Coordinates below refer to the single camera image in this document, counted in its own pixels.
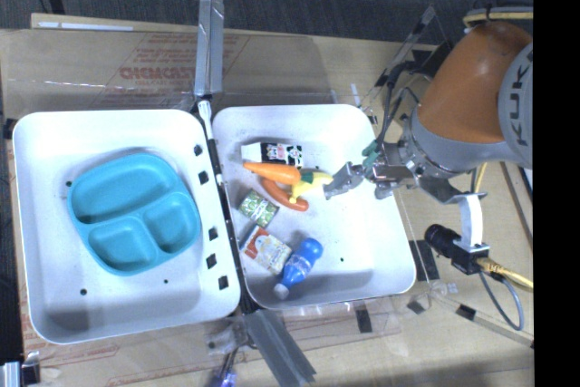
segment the toy banana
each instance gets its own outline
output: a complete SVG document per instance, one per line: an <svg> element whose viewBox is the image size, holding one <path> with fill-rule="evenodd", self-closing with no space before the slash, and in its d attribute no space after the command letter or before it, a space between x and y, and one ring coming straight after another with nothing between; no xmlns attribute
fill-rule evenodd
<svg viewBox="0 0 580 387"><path fill-rule="evenodd" d="M308 190L322 187L325 184L330 184L333 177L330 174L322 173L321 171L314 171L304 173L300 181L292 186L292 194L288 198L290 203L296 203L298 197L303 195Z"/></svg>

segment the blue bottle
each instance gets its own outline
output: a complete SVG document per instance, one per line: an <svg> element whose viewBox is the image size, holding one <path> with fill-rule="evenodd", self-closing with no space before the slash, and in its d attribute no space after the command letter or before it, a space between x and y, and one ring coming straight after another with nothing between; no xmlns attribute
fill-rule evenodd
<svg viewBox="0 0 580 387"><path fill-rule="evenodd" d="M282 281L274 286L274 293L284 300L290 293L290 287L306 279L314 262L323 254L323 246L317 240L308 238L293 252L284 265Z"/></svg>

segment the black hole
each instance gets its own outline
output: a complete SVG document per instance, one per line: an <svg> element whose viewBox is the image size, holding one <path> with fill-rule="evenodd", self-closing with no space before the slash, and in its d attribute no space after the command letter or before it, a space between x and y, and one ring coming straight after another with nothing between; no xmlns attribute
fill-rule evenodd
<svg viewBox="0 0 580 387"><path fill-rule="evenodd" d="M216 260L216 254L212 253L210 256L206 258L206 264L208 265L208 269L214 267L218 261Z"/></svg>
<svg viewBox="0 0 580 387"><path fill-rule="evenodd" d="M221 276L217 280L217 283L219 284L219 290L223 290L229 286L229 283L227 282L227 276Z"/></svg>
<svg viewBox="0 0 580 387"><path fill-rule="evenodd" d="M206 171L201 171L199 174L199 182L201 182L202 184L205 184L206 182L209 181L209 176L206 173Z"/></svg>

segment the black connector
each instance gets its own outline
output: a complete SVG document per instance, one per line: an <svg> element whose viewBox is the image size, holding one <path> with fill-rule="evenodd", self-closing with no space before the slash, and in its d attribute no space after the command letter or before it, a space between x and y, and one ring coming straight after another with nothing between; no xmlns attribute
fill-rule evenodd
<svg viewBox="0 0 580 387"><path fill-rule="evenodd" d="M439 255L451 260L451 264L466 275L473 275L481 270L477 259L489 255L488 248L481 251L468 252L455 242L461 240L461 236L452 229L440 224L433 224L425 231L425 242Z"/></svg>

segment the blue plate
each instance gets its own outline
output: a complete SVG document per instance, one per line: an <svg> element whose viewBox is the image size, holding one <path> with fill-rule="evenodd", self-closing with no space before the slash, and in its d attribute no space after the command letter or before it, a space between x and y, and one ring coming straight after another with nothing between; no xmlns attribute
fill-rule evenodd
<svg viewBox="0 0 580 387"><path fill-rule="evenodd" d="M198 238L198 208L162 158L136 153L90 169L67 206L84 245L107 271L131 276L158 266Z"/></svg>

